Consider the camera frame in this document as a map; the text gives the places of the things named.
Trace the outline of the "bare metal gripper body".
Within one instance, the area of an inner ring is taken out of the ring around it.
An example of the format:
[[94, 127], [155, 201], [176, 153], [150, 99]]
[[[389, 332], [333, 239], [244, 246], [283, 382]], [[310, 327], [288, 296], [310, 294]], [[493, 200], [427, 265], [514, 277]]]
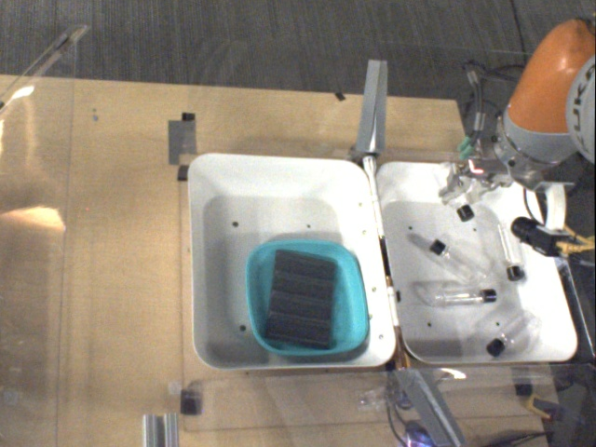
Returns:
[[535, 190], [544, 182], [543, 167], [534, 160], [499, 143], [477, 142], [460, 151], [463, 174], [470, 178], [499, 181], [501, 186], [518, 183]]

